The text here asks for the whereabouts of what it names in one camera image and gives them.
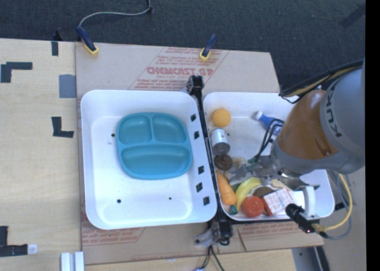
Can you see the green toy vegetable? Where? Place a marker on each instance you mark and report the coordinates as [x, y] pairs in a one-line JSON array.
[[235, 187]]

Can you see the orange carrot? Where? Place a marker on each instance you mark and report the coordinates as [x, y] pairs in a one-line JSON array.
[[226, 192]]

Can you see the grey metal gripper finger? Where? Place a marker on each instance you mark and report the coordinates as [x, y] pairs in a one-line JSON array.
[[234, 176], [243, 170]]

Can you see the red tomato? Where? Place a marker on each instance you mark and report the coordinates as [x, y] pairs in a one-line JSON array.
[[252, 206]]

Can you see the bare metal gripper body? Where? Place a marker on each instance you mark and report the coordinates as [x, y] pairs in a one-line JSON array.
[[268, 167]]

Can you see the brown cardboard board red print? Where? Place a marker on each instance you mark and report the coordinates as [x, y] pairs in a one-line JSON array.
[[118, 65]]

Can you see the white plastic tray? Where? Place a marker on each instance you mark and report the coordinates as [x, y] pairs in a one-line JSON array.
[[243, 142], [142, 204]]

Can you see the black cylinder on white bracket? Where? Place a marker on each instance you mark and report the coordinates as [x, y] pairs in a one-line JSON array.
[[300, 218]]

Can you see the yellow banana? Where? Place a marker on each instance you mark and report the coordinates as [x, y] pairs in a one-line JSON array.
[[245, 189]]

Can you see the orange ball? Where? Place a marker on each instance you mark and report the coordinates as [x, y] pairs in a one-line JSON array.
[[221, 118]]

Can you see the brown doughnut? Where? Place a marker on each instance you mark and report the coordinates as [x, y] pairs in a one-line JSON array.
[[223, 162]]

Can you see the blue divided plate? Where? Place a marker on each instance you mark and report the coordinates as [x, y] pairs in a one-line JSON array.
[[154, 148]]

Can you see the red and white carton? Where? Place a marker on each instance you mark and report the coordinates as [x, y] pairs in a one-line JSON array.
[[277, 201]]

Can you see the brown biscuit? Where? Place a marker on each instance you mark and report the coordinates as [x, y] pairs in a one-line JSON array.
[[262, 191]]

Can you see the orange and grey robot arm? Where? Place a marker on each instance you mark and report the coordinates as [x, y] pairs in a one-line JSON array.
[[302, 133]]

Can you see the blue and white bottle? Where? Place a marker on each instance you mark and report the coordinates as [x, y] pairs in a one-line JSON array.
[[265, 120]]

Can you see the thin black rod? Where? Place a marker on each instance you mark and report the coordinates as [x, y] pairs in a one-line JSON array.
[[205, 133]]

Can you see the silver can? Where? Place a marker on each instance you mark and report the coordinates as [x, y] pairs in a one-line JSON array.
[[219, 140]]

